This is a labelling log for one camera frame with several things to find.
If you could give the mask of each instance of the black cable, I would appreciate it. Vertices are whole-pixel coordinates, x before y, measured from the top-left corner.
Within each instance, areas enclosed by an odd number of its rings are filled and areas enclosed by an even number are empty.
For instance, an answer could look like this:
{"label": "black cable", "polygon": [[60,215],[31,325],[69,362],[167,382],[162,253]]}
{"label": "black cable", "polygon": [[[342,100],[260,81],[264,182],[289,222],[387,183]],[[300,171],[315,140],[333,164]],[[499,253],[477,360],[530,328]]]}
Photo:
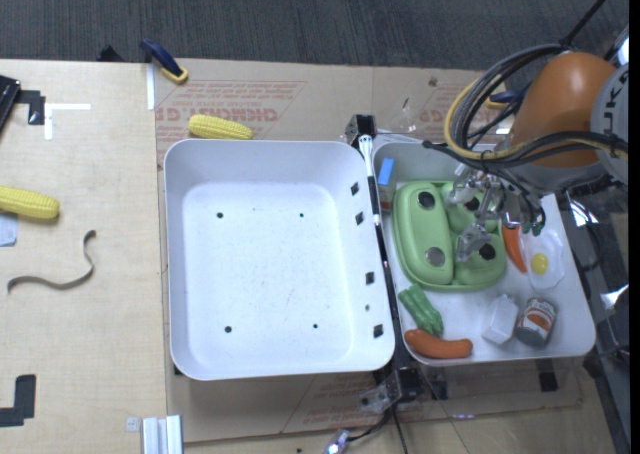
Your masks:
{"label": "black cable", "polygon": [[575,27],[571,30],[571,32],[569,32],[569,34],[567,36],[565,36],[564,38],[560,39],[559,43],[561,45],[571,45],[573,43],[573,39],[575,38],[575,36],[578,34],[578,32],[580,31],[580,29],[582,29],[585,24],[587,22],[589,22],[589,20],[591,20],[591,17],[594,15],[594,13],[600,8],[600,6],[602,6],[602,4],[605,2],[606,0],[597,0],[593,6],[591,6],[591,8],[589,9],[589,11],[587,11],[587,13],[585,13],[585,15],[580,19],[580,21],[575,25]]}
{"label": "black cable", "polygon": [[559,54],[566,50],[568,47],[560,44],[529,47],[498,61],[483,72],[458,105],[451,122],[450,134],[455,143],[463,148],[468,148],[467,132],[475,114],[492,91],[508,77],[543,56]]}
{"label": "black cable", "polygon": [[395,406],[393,407],[393,421],[396,424],[396,429],[398,430],[398,435],[400,436],[400,443],[402,444],[402,452],[404,454],[408,454],[409,451],[407,450],[407,442],[404,439],[404,434],[402,433],[402,428],[400,427],[400,421],[398,420],[398,413]]}
{"label": "black cable", "polygon": [[467,139],[473,139],[473,138],[477,137],[477,139],[473,143],[471,143],[471,145],[469,146],[469,148],[471,150],[473,150],[476,147],[476,145],[478,145],[478,143],[480,143],[480,141],[482,140],[484,135],[487,132],[489,132],[489,130],[491,128],[495,127],[501,121],[505,120],[509,116],[518,113],[518,111],[520,110],[520,106],[522,105],[522,100],[524,98],[524,94],[525,94],[526,90],[529,88],[530,84],[531,83],[527,84],[527,86],[520,91],[518,96],[513,97],[509,101],[509,103],[504,107],[504,109],[500,112],[500,114],[498,114],[498,116],[496,116],[493,120],[491,120],[489,123],[487,123],[483,127],[481,127],[479,129],[467,134]]}
{"label": "black cable", "polygon": [[[452,157],[453,159],[455,159],[458,162],[466,164],[467,166],[469,166],[470,168],[473,168],[474,170],[482,171],[482,169],[483,169],[482,165],[479,164],[477,161],[471,160],[471,159],[467,159],[466,157],[463,157],[463,156],[459,155],[458,153],[456,153],[453,150],[451,150],[447,145],[436,144],[436,143],[432,143],[431,141],[425,140],[425,141],[422,142],[422,146],[425,147],[425,148],[431,148],[431,149],[433,149],[433,150],[435,150],[437,152],[441,152],[441,153],[443,153],[445,155],[448,155],[449,157]],[[500,170],[491,170],[490,173],[492,173],[493,175],[496,175],[496,176],[506,180],[507,182],[509,182],[509,184],[511,184],[513,187],[517,188],[524,195],[530,194],[530,192],[527,191],[518,181],[514,180],[511,176],[505,174],[504,172],[502,172]]]}
{"label": "black cable", "polygon": [[369,436],[370,434],[373,434],[377,431],[379,431],[380,429],[382,429],[387,422],[389,422],[389,420],[391,419],[391,417],[393,416],[393,410],[392,408],[387,408],[383,415],[382,418],[374,425],[372,425],[369,429],[367,429],[364,433],[361,433],[357,436],[349,436],[347,437],[347,441],[348,442],[354,442],[356,440],[359,440],[360,438],[364,438],[365,436]]}
{"label": "black cable", "polygon": [[[533,152],[534,150],[557,145],[558,143],[564,143],[567,141],[570,141],[571,144],[560,145],[555,148],[547,148],[544,151],[540,151],[539,153],[532,154],[526,158],[523,158],[523,156]],[[517,165],[519,160],[522,160],[524,164],[527,162],[532,162],[536,159],[547,157],[548,155],[552,155],[553,153],[560,153],[569,150],[603,150],[603,148],[594,147],[593,145],[589,144],[589,141],[605,145],[605,147],[610,151],[617,149],[621,152],[624,152],[625,154],[629,153],[629,144],[615,135],[599,134],[597,132],[588,131],[562,131],[541,136],[540,138],[529,142],[524,148],[521,148],[520,150],[510,155],[500,157],[498,159],[492,159],[490,162],[495,164],[500,164],[502,162],[515,162]]]}
{"label": "black cable", "polygon": [[479,88],[477,92],[477,96],[474,97],[472,107],[469,109],[468,112],[465,112],[464,116],[462,117],[460,139],[458,140],[458,144],[460,144],[465,149],[469,148],[469,145],[467,144],[467,140],[470,139],[471,136],[469,136],[468,132],[469,132],[469,128],[471,127],[471,123],[473,122],[473,118],[476,116],[476,114],[478,113],[482,105],[486,102],[486,100],[492,95],[492,93],[496,90],[496,88],[498,88],[498,86],[503,84],[513,74],[515,74],[525,66],[530,65],[534,61],[540,59],[541,57],[548,56],[551,54],[555,55],[555,54],[558,54],[558,52],[561,52],[563,50],[564,50],[563,47],[556,46],[553,48],[544,48],[537,51],[532,51],[531,54],[525,55],[523,57],[520,57],[510,62],[508,65],[506,65],[506,68],[501,69],[500,67],[498,67],[494,70],[492,75],[487,75],[489,86],[487,87],[485,85],[484,87]]}

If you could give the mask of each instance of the cardboard sheet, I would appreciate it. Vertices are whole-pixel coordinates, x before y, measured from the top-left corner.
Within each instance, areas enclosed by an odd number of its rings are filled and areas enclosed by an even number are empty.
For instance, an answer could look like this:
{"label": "cardboard sheet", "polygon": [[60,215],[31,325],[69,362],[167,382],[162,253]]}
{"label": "cardboard sheet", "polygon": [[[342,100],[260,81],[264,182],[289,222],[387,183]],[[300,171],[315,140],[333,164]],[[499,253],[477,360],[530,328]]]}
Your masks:
{"label": "cardboard sheet", "polygon": [[[186,442],[333,430],[376,423],[363,413],[361,392],[375,386],[369,373],[201,382],[177,374],[168,345],[166,238],[162,163],[167,149],[189,136],[193,114],[250,127],[256,139],[339,140],[354,114],[373,114],[377,127],[412,138],[442,141],[455,97],[476,72],[311,66],[181,59],[189,80],[176,86],[155,71],[155,113],[165,302],[166,387],[169,414],[183,416]],[[483,108],[485,124],[497,114]],[[488,142],[497,138],[487,138]],[[533,361],[441,371],[442,388],[403,405],[403,422],[452,420],[461,415],[575,406],[580,389],[573,366],[555,370],[557,388],[543,392]]]}

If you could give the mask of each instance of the toy egg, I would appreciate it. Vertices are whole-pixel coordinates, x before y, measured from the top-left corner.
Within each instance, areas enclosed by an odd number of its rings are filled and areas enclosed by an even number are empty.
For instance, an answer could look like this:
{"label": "toy egg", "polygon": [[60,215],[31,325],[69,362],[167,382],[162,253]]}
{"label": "toy egg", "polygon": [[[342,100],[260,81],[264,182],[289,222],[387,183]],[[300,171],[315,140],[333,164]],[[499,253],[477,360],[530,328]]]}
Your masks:
{"label": "toy egg", "polygon": [[543,228],[538,236],[521,236],[521,248],[529,280],[534,289],[550,289],[564,276],[562,263],[563,243],[556,232]]}

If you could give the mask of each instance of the wooden table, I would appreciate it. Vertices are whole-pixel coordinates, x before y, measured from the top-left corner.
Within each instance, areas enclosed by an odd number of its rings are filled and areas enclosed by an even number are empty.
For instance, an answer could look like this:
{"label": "wooden table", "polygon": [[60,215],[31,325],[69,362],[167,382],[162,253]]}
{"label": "wooden table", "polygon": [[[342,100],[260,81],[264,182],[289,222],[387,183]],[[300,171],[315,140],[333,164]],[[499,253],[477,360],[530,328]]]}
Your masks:
{"label": "wooden table", "polygon": [[[167,414],[155,117],[147,66],[0,61],[0,74],[39,90],[56,110],[53,139],[14,107],[0,135],[0,185],[56,197],[55,221],[20,218],[15,246],[0,248],[0,283],[32,274],[55,281],[87,270],[84,284],[56,291],[0,287],[0,408],[13,405],[15,378],[37,377],[34,418],[0,428],[0,452],[137,453],[129,417]],[[604,452],[612,448],[593,381],[579,374],[580,406],[475,420],[403,425],[410,453]],[[198,453],[316,453],[331,432],[187,445]],[[401,452],[391,424],[352,453]]]}

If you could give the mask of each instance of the toy corn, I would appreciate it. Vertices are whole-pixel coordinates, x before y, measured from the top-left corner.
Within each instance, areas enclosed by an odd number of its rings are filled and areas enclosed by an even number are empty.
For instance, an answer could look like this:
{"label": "toy corn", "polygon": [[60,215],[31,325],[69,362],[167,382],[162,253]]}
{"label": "toy corn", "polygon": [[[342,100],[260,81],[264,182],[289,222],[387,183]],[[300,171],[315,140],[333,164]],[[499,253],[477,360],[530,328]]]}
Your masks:
{"label": "toy corn", "polygon": [[60,202],[34,191],[0,186],[0,210],[39,219],[55,218]]}
{"label": "toy corn", "polygon": [[199,138],[207,139],[252,139],[253,131],[240,123],[196,114],[189,119],[189,132]]}

